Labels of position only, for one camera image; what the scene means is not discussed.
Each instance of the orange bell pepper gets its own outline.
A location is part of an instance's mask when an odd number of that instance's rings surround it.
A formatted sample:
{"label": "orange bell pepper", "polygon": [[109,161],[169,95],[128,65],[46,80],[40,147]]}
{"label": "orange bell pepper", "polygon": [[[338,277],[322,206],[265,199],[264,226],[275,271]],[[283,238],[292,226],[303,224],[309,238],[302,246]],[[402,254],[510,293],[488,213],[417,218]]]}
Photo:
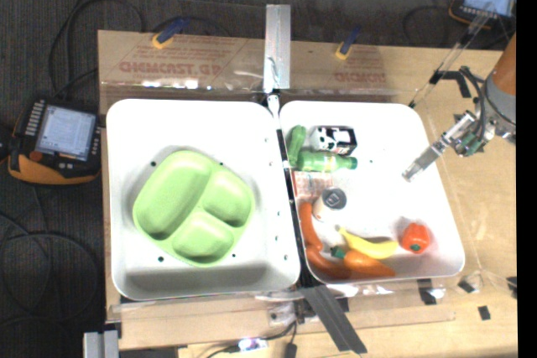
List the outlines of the orange bell pepper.
{"label": "orange bell pepper", "polygon": [[400,245],[403,249],[414,254],[422,253],[430,245],[430,236],[427,226],[411,222],[403,231]]}

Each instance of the green plate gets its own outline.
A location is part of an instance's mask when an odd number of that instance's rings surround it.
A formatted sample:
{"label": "green plate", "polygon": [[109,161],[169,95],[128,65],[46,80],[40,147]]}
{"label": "green plate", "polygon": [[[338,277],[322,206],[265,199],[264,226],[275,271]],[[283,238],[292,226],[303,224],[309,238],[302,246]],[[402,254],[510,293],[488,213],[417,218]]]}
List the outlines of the green plate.
{"label": "green plate", "polygon": [[231,170],[194,151],[169,155],[134,202],[134,224],[173,257],[217,264],[235,247],[255,206],[252,190]]}

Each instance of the black fabric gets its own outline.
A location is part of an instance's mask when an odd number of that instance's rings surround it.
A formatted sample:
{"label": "black fabric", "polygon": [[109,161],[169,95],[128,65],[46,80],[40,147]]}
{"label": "black fabric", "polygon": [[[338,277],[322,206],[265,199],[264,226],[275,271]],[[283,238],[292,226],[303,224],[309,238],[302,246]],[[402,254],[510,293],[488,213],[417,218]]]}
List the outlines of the black fabric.
{"label": "black fabric", "polygon": [[[464,24],[447,17],[449,0],[100,0],[88,3],[72,23],[70,57],[66,36],[61,35],[52,55],[53,87],[50,49],[76,1],[0,0],[0,123],[4,126],[13,127],[33,95],[51,94],[70,78],[96,67],[98,29],[150,31],[173,17],[187,16],[197,20],[191,21],[186,33],[261,39],[264,7],[284,3],[292,7],[293,40],[340,42],[361,25],[359,44],[450,48],[464,30]],[[505,38],[482,32],[472,48],[503,49],[506,44]],[[69,96],[97,103],[95,74],[73,85]],[[0,356],[81,356],[82,333],[100,329],[104,320],[101,178],[76,187],[34,190],[12,178],[3,163],[0,210],[28,231],[50,231],[77,240],[94,256],[100,273],[92,279],[87,255],[75,246],[42,238],[39,242],[51,255],[57,282],[44,288],[48,260],[39,246],[32,240],[9,242],[2,260],[0,324],[14,322],[0,325]],[[0,221],[0,240],[17,234]],[[98,291],[92,298],[94,280]],[[35,304],[38,298],[41,303]],[[91,301],[87,309],[68,319],[87,299]],[[29,313],[41,319],[27,319]],[[60,314],[67,322],[49,321]]]}

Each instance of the wooden table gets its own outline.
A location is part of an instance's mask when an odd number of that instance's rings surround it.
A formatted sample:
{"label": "wooden table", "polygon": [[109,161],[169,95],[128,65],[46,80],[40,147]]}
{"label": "wooden table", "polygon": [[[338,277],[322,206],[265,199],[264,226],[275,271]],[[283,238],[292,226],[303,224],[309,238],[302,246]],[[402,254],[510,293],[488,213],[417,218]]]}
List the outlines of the wooden table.
{"label": "wooden table", "polygon": [[[311,43],[315,50],[317,44]],[[386,72],[386,86],[403,89],[393,100],[408,104],[444,59],[448,49],[377,47]],[[456,64],[486,77],[501,52],[466,50]],[[443,80],[423,104],[422,116],[429,140],[436,140],[454,123],[454,115],[475,111],[453,80]],[[167,303],[120,304],[110,267],[110,213],[108,210],[106,132],[103,133],[103,191],[108,322],[121,322],[120,350],[187,345],[177,350],[181,358],[203,358],[232,340],[273,335],[281,327],[270,323],[274,303],[248,296],[168,300]],[[349,300],[347,313],[368,348],[367,356],[474,357],[517,356],[517,299],[505,281],[516,273],[515,146],[495,137],[483,153],[460,158],[451,150],[437,162],[467,263],[461,275],[481,279],[475,293],[452,283],[442,283],[444,298],[425,305],[418,290],[403,288],[386,296]],[[490,319],[482,319],[486,307]],[[281,357],[289,337],[271,340],[269,348],[249,357]],[[341,353],[319,321],[301,324],[295,338],[298,357],[353,356]]]}

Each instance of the toy banana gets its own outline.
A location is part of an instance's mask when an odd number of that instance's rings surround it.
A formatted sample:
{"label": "toy banana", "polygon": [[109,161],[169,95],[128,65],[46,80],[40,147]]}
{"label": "toy banana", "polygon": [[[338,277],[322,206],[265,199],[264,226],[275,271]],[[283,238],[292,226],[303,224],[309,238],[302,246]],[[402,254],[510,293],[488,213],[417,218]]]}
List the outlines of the toy banana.
{"label": "toy banana", "polygon": [[390,240],[374,243],[349,233],[343,227],[337,226],[336,229],[345,238],[347,245],[351,249],[360,251],[361,253],[366,254],[371,258],[375,258],[376,260],[383,260],[384,258],[391,257],[399,245],[397,241]]}

